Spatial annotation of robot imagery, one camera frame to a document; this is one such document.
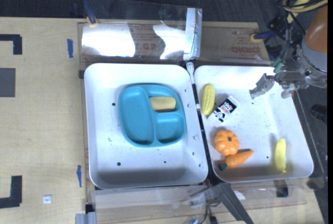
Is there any yellow corn cob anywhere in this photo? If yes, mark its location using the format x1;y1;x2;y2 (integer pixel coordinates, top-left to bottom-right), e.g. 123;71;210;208
199;83;216;116

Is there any black and white milk carton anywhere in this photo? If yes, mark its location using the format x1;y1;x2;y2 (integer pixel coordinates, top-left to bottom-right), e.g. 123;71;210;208
212;96;239;123

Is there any blue divided plate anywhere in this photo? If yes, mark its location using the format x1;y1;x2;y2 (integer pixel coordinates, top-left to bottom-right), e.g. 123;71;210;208
117;83;186;148

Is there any white plastic tray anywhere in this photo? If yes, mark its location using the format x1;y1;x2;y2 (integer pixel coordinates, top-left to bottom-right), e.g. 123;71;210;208
194;64;315;183
83;62;209;190

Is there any orange pumpkin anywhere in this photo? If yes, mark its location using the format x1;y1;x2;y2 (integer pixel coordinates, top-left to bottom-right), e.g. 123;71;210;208
214;128;240;156

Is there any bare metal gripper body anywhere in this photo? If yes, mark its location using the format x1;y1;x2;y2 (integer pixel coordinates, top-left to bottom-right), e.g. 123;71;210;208
274;60;328;89

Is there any yellow banana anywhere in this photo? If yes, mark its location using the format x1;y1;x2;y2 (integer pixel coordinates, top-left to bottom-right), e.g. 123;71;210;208
274;137;287;174

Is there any orange carrot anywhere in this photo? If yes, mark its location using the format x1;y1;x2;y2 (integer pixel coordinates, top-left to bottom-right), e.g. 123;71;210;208
217;150;255;172

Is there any yellow bread roll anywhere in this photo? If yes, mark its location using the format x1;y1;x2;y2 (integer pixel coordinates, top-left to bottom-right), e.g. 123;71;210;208
149;96;177;112

